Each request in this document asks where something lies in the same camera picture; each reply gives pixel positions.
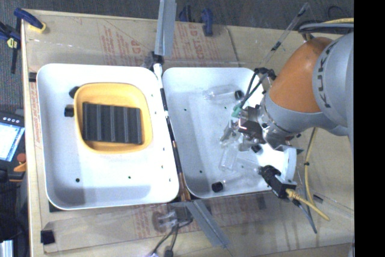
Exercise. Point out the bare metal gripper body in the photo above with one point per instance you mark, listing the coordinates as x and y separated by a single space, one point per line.
252 126

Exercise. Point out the thin black and white rod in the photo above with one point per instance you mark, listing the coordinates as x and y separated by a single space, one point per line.
168 126

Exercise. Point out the black ribbed rectangular block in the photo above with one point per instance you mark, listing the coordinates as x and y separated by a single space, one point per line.
111 123

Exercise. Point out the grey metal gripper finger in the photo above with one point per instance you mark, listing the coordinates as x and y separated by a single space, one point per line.
246 144
228 133

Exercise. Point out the orange plastic bowl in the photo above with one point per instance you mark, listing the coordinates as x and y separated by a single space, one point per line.
112 93

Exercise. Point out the black cylinder on white bracket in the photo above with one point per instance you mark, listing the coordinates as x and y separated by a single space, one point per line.
278 182

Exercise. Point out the brown cardboard board red print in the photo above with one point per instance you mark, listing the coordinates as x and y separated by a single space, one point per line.
96 36

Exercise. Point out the white plastic tray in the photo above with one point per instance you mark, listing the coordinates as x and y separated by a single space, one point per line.
99 177
192 135

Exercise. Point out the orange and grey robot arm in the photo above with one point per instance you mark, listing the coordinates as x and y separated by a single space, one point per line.
300 84

